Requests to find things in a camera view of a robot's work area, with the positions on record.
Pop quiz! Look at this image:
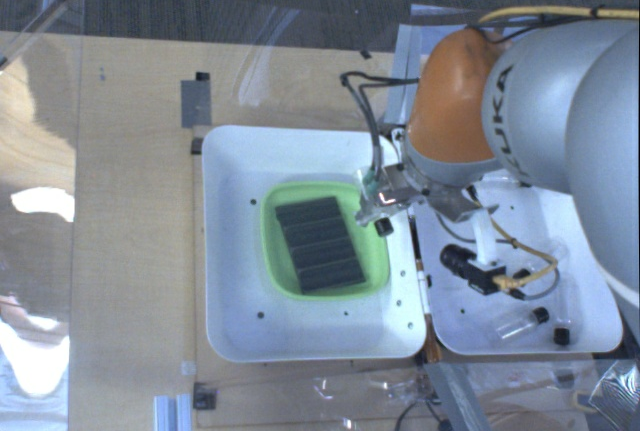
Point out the white plastic tray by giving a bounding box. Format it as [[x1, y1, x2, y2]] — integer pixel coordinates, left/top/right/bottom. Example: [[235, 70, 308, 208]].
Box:
[[413, 168, 625, 356], [201, 124, 428, 364]]

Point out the green plate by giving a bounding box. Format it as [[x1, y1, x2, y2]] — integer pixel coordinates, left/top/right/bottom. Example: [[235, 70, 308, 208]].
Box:
[[259, 181, 392, 303]]

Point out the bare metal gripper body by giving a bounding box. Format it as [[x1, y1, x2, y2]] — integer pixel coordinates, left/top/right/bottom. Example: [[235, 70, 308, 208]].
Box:
[[377, 162, 432, 211]]

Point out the black cylinder on white bracket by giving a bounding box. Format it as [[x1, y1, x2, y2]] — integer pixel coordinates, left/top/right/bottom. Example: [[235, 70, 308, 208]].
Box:
[[439, 212, 507, 296]]

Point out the black ribbed rectangular block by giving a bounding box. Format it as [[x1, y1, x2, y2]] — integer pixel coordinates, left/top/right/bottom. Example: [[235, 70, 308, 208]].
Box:
[[274, 196, 368, 297]]

